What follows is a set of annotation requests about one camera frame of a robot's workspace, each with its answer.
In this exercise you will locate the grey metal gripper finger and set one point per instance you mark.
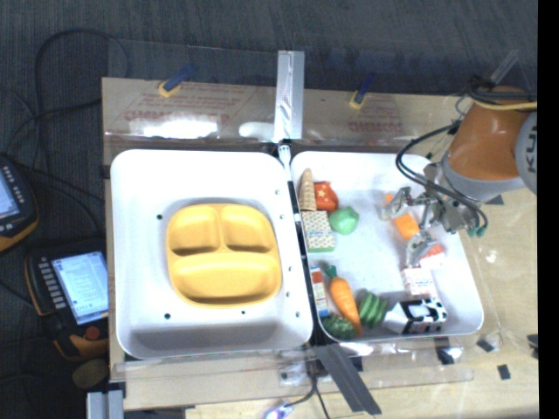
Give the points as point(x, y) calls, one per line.
point(418, 246)
point(396, 203)

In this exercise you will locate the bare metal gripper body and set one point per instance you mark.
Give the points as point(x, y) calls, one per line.
point(454, 216)

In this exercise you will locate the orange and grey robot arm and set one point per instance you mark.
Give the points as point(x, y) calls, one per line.
point(485, 142)

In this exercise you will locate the orange and white small carton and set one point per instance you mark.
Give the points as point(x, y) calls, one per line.
point(433, 256)

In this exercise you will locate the orange block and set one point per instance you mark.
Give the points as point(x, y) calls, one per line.
point(406, 226)

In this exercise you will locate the pink and white small carton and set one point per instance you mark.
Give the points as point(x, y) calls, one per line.
point(418, 281)

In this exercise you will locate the white plastic tray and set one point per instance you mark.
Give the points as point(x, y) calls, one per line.
point(140, 234)
point(375, 256)

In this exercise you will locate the black and white milk carton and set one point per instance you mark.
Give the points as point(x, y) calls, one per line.
point(421, 317)

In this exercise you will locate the orange packet with star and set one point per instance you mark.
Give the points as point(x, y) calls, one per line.
point(325, 197)

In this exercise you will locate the green ribbed pea pod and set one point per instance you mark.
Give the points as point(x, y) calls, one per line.
point(372, 309)

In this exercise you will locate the yellow checked carton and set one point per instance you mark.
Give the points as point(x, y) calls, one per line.
point(318, 231)

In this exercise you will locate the orange carrot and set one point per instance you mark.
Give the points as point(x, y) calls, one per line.
point(344, 297)

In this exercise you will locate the tan waffle ice cream cone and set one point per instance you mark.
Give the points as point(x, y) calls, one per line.
point(307, 192)

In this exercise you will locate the orange and white juice carton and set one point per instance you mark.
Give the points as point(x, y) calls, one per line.
point(319, 293)

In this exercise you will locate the green broccoli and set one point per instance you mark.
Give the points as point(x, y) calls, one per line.
point(338, 327)

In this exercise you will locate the thin black and white rod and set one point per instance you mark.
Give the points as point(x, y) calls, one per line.
point(285, 160)

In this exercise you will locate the yellow divided plate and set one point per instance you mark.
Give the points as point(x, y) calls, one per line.
point(225, 273)

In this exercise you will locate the brown cardboard board, red print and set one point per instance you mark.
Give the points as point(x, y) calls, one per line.
point(196, 103)

